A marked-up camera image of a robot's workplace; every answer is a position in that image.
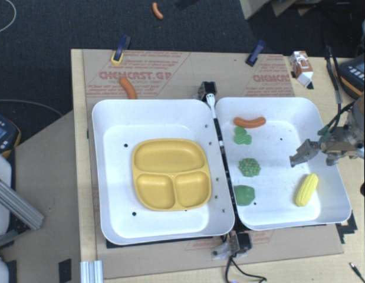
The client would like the yellow toy corn cob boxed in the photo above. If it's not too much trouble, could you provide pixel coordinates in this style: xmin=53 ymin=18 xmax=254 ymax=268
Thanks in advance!
xmin=294 ymin=173 xmax=320 ymax=208

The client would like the white plastic tray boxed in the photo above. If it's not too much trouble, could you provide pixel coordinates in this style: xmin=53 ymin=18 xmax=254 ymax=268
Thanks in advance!
xmin=91 ymin=98 xmax=236 ymax=246
xmin=214 ymin=96 xmax=352 ymax=231

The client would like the white and brown carton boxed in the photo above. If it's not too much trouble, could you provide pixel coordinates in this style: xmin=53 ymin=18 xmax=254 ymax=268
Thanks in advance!
xmin=288 ymin=50 xmax=315 ymax=88

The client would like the green toy peas cluster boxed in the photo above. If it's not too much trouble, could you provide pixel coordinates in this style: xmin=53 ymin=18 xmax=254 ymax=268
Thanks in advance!
xmin=238 ymin=157 xmax=262 ymax=178

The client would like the thin black and white rod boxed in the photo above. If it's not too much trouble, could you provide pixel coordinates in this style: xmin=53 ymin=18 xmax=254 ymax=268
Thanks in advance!
xmin=206 ymin=93 xmax=239 ymax=233

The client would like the yellow divided plate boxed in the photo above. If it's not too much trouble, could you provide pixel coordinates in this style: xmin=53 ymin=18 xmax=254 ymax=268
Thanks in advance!
xmin=131 ymin=138 xmax=213 ymax=212

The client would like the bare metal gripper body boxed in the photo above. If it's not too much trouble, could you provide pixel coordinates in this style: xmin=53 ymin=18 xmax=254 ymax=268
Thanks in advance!
xmin=318 ymin=125 xmax=365 ymax=160

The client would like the green toy bell pepper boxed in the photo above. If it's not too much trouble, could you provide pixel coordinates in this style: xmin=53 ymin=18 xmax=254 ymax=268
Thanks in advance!
xmin=233 ymin=185 xmax=256 ymax=207

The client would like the brown cardboard board red print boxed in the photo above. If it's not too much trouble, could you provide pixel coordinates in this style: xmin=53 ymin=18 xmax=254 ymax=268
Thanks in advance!
xmin=81 ymin=49 xmax=345 ymax=279

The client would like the green ridged toy vegetable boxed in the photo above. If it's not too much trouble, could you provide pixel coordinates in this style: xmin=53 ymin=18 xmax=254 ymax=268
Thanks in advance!
xmin=233 ymin=126 xmax=253 ymax=146

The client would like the orange toy sausage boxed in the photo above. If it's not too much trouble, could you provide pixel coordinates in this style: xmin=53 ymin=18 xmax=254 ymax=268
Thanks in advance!
xmin=151 ymin=2 xmax=165 ymax=21
xmin=232 ymin=116 xmax=267 ymax=129
xmin=119 ymin=77 xmax=138 ymax=100

